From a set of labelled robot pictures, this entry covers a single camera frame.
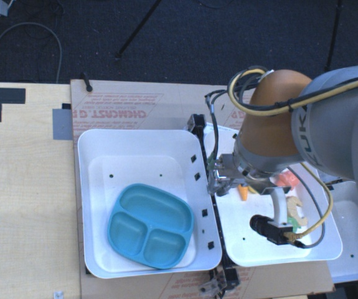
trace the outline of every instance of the black pole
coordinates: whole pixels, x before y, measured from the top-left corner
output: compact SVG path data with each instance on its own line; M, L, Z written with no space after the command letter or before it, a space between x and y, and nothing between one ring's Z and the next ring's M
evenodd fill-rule
M162 0L156 0L155 3L153 4L153 6L151 7L151 9L147 12L146 16L144 17L144 19L140 22L140 24L137 26L137 28L133 31L133 33L130 35L129 39L125 42L125 44L123 45L123 47L116 53L115 55L115 60L120 60L122 58L122 53L125 51L125 49L129 46L130 42L134 39L134 37L136 36L136 34L140 31L140 29L145 25L145 23L147 22L147 20L149 19L149 17L151 17L151 15L153 14L153 12L155 11L155 9L158 7L159 3Z
M332 32L332 37L331 37L331 46L329 48L327 64L326 64L326 66L324 68L325 72L328 72L328 71L331 70L332 54L334 53L335 41L336 41L336 33L337 33L337 29L338 29L338 24L339 24L339 15L340 15L340 13L342 11L342 8L343 8L342 0L338 0L337 6L336 6L334 30Z

